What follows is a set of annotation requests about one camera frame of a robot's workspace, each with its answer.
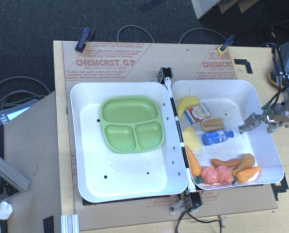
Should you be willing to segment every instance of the table surface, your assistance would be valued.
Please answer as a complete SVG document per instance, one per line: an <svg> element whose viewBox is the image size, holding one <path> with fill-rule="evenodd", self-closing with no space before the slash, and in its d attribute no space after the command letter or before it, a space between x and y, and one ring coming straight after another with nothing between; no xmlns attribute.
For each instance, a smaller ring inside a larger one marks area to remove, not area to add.
<svg viewBox="0 0 289 233"><path fill-rule="evenodd" d="M75 213L73 199L73 184L71 173L71 158L69 147L68 118L66 114L66 90L64 79L64 53L63 42L54 41L54 68L55 68L55 92L57 110L58 151L60 165L60 188L62 215ZM250 82L256 89L261 104L265 104L275 93L276 88L270 84L268 73L273 67L270 48L229 47L228 52L233 62L237 79ZM236 65L234 59L247 59L253 74L248 74L242 65ZM289 186L289 129L280 127L272 133L277 151L281 158L285 176ZM289 232L289 190L278 194L278 208L274 211L257 211L240 214L226 215L224 233L233 232ZM202 220L213 220L218 217L206 217ZM110 229L98 229L85 231L86 233L131 233L131 232L174 232L176 221L159 223L147 223L116 227ZM219 232L219 224L203 224L193 219L182 220L179 231L183 232Z"/></svg>

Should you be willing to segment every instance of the black floor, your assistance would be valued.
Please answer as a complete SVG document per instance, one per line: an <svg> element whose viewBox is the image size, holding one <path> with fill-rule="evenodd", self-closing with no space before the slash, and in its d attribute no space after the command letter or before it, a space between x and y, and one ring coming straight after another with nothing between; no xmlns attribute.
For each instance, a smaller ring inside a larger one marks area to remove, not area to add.
<svg viewBox="0 0 289 233"><path fill-rule="evenodd" d="M94 41L117 41L125 25L147 30L157 43L178 43L185 32L208 28L225 37L240 36L289 20L289 0L260 0L245 13L235 4L221 14L213 7L200 20L191 0L0 0L0 81L28 76L54 90L53 41L79 40L82 30L96 30ZM120 41L151 42L146 33L127 28ZM210 31L194 31L181 43L221 44ZM289 41L289 22L237 37L234 46L256 47L263 42ZM0 99L15 90L44 94L34 81L15 80L0 85Z"/></svg>

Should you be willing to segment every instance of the blue plastic bottle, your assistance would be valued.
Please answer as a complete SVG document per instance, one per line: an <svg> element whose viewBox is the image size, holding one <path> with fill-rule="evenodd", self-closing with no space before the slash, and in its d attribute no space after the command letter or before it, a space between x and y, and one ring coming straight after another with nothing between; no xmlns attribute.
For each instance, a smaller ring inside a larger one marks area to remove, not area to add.
<svg viewBox="0 0 289 233"><path fill-rule="evenodd" d="M218 130L203 134L202 140L205 146L209 146L213 143L225 142L230 137L234 137L233 131Z"/></svg>

